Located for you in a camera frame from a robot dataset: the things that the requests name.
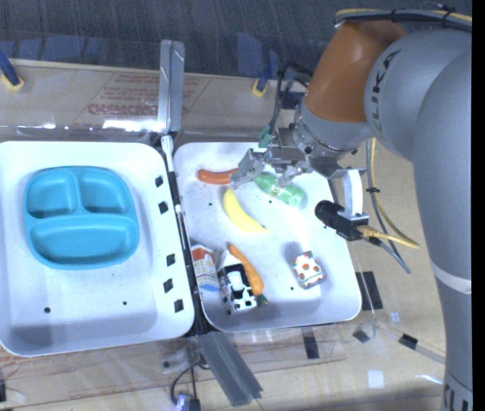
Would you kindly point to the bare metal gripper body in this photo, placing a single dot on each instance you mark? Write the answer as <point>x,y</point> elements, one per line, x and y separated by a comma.
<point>287,152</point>

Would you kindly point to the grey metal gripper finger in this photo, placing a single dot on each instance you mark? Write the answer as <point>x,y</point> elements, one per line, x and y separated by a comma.
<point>247,168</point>
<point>289,175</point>

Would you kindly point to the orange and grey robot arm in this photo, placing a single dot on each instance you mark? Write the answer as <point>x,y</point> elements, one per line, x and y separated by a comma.
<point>434,114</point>

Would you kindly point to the light green bottle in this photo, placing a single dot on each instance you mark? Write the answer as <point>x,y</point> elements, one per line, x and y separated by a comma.
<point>287,194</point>

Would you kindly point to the orange sausage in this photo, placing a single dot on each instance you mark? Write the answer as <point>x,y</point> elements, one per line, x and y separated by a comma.
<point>214,176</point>

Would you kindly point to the yellow banana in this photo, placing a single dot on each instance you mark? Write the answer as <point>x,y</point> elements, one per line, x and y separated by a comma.
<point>238,214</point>

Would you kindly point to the white packet with red dots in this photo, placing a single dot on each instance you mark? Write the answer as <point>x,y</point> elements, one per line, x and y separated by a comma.
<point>307,270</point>

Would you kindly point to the orange carrot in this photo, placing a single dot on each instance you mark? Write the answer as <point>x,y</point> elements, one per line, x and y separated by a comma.
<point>252,274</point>

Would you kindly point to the orange and white carton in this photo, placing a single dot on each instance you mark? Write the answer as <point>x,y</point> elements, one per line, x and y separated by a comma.
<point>204,268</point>

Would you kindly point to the black and white milk carton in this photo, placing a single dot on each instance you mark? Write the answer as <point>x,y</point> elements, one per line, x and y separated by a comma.
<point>235,291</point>

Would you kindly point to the white plastic tray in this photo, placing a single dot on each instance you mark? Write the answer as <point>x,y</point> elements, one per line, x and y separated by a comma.
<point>96,298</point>
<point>285,306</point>

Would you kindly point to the blue divided plate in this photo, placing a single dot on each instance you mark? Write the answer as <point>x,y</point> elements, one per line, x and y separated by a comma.
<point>81,234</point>

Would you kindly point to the brown cardboard board red print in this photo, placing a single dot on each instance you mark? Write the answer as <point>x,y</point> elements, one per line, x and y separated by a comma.
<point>75,92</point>

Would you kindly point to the black cylinder on white bracket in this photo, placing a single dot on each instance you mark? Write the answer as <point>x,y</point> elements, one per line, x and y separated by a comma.
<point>338,218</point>

